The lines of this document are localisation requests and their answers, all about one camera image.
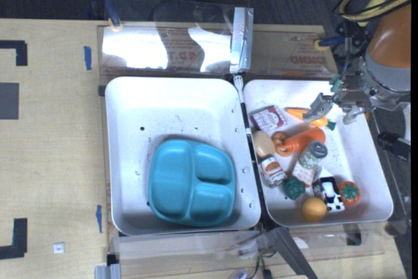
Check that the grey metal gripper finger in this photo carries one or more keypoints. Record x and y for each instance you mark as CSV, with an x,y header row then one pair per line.
x,y
317,108
351,113

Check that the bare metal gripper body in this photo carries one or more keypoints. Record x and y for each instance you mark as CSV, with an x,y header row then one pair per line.
x,y
354,94

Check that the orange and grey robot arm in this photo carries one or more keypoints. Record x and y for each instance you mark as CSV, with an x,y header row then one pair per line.
x,y
390,39

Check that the small orange carrot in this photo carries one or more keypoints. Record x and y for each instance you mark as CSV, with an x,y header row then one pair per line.
x,y
295,112

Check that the large orange carrot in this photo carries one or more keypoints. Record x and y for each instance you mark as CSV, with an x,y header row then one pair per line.
x,y
305,139

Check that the white plastic tray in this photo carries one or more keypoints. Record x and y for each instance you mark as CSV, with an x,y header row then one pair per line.
x,y
183,108
356,160

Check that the brown pretzel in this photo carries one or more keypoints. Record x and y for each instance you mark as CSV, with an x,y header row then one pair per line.
x,y
279,138

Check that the green can with grey lid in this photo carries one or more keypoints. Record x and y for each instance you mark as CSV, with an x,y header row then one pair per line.
x,y
311,157

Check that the red and white packet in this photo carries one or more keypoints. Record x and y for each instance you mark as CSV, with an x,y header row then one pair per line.
x,y
268,119

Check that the beige egg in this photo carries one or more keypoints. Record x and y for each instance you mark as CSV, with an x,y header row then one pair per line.
x,y
264,144

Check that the orange and white packet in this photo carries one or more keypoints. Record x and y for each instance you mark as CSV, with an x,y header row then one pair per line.
x,y
303,174

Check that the thin black and white rod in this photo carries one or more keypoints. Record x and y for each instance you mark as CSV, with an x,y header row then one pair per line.
x,y
245,117

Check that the red and white can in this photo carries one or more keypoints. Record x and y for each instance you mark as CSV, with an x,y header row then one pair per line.
x,y
272,171

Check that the orange tomato with green top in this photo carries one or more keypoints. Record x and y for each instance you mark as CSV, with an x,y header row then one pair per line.
x,y
349,193

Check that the green broccoli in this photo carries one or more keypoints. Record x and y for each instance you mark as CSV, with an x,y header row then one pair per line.
x,y
294,189

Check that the black and white carton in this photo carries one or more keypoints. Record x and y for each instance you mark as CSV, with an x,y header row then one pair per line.
x,y
330,194

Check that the yellow lemon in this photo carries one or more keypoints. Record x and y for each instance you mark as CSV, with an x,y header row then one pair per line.
x,y
314,209

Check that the teal divided plate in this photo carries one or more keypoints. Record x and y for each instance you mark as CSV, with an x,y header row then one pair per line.
x,y
191,183

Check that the black cylinder on white bracket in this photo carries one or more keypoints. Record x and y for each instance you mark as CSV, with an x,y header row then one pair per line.
x,y
393,143

